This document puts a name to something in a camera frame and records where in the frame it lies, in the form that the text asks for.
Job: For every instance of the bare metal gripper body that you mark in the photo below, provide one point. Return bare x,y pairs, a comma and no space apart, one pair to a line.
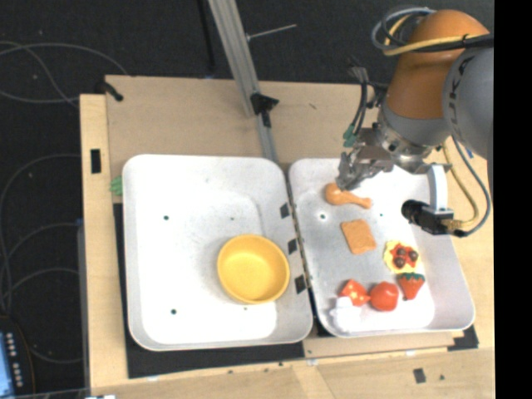
380,152

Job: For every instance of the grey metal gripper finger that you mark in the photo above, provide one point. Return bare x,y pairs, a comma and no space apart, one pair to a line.
360,176
343,170

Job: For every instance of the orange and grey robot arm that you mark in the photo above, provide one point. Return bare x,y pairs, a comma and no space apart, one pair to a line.
424,81

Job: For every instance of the orange toy chicken drumstick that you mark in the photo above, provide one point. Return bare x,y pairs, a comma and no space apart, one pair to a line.
343,198

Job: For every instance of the orange toy bread slice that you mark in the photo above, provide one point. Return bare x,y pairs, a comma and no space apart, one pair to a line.
358,236

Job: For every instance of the yellow toy pizza slice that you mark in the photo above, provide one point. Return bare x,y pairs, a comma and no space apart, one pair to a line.
401,258

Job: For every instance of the red and white toy mushroom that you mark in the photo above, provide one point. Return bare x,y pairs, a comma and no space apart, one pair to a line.
354,292

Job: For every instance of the red toy strawberry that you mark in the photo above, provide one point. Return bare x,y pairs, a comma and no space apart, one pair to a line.
410,286

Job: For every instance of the red toy tomato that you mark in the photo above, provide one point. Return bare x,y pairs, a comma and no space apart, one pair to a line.
384,297

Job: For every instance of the white plastic tray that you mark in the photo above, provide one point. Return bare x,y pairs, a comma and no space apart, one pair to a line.
440,281
187,243

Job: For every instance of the yellow bowl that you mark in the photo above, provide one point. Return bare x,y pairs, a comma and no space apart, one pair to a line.
253,269

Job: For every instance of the pale wood board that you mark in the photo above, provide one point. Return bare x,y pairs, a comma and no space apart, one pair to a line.
187,114

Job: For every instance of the green toy broccoli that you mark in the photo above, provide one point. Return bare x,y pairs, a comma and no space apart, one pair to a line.
116,185

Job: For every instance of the black cylinder on white bracket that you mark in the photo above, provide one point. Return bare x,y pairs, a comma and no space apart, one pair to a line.
434,216

